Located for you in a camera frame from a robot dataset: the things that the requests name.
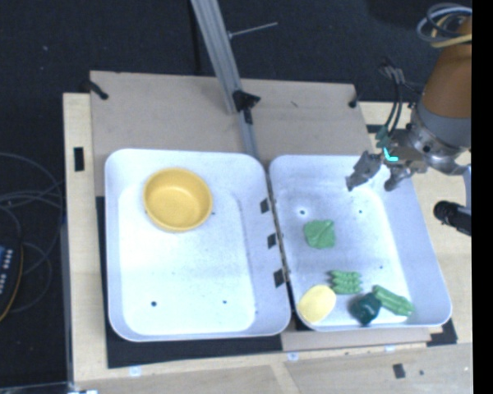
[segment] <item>wooden table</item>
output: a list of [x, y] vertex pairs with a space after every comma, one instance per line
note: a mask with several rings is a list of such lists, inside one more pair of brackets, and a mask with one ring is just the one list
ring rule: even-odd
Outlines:
[[[73, 389], [469, 392], [471, 238], [442, 226], [432, 214], [441, 199], [464, 204], [465, 188], [461, 178], [433, 170], [415, 176], [413, 182], [453, 303], [456, 344], [426, 346], [443, 332], [442, 327], [363, 335], [296, 332], [291, 326], [282, 334], [281, 352], [109, 369], [95, 212], [95, 197], [104, 193], [105, 158], [122, 147], [242, 152], [242, 144], [237, 118], [225, 112], [215, 78], [93, 71], [91, 79], [108, 99], [97, 94], [63, 95]], [[364, 149], [374, 150], [366, 124], [383, 123], [390, 110], [389, 103], [350, 108], [351, 85], [244, 80], [243, 87], [261, 96], [253, 115], [265, 166], [283, 153], [359, 155]], [[406, 120], [404, 116], [400, 126]], [[76, 163], [77, 156], [83, 164]], [[469, 153], [459, 161], [470, 162]]]

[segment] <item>yellow bowl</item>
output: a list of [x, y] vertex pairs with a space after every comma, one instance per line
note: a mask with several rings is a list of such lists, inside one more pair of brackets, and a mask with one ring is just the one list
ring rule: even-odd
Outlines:
[[189, 231], [201, 225], [212, 212], [212, 193], [205, 181], [180, 167], [151, 175], [143, 191], [150, 219], [167, 231]]

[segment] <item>black clamp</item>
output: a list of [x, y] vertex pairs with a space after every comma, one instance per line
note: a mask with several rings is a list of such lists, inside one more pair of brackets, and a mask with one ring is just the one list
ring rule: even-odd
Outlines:
[[260, 102], [261, 98], [259, 96], [255, 96], [252, 94], [248, 94], [247, 92], [243, 92], [242, 90], [236, 90], [233, 94], [233, 102], [236, 105], [237, 112], [243, 111], [243, 115], [245, 117], [245, 122], [247, 124], [253, 124], [251, 109]]

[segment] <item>yellow object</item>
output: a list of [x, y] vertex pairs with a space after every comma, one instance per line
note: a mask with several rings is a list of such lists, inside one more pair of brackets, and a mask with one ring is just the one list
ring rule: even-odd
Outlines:
[[150, 219], [167, 231], [189, 231], [212, 212], [212, 193], [194, 172], [180, 167], [157, 171], [145, 183], [145, 210]]
[[329, 315], [336, 305], [336, 294], [326, 285], [316, 285], [305, 292], [297, 303], [297, 312], [309, 323], [317, 323]]

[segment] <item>tray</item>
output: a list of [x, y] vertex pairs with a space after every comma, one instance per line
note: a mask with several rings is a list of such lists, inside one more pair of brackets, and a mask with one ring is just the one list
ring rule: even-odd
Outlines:
[[[213, 210], [186, 232], [158, 228], [142, 188], [183, 167], [202, 177]], [[265, 171], [241, 153], [121, 149], [105, 163], [108, 316], [129, 341], [270, 336], [291, 310]]]
[[[351, 192], [345, 177], [358, 156], [284, 155], [270, 164], [274, 209], [288, 266], [293, 298], [317, 284], [329, 284], [329, 271], [357, 271], [362, 294], [380, 284], [415, 306], [408, 318], [382, 308], [368, 328], [437, 326], [451, 315], [451, 302], [410, 179], [384, 190], [389, 170], [382, 167]], [[332, 248], [310, 247], [303, 227], [333, 220]], [[348, 312], [354, 295], [338, 295], [333, 311], [309, 324], [320, 332], [353, 330], [361, 324]]]

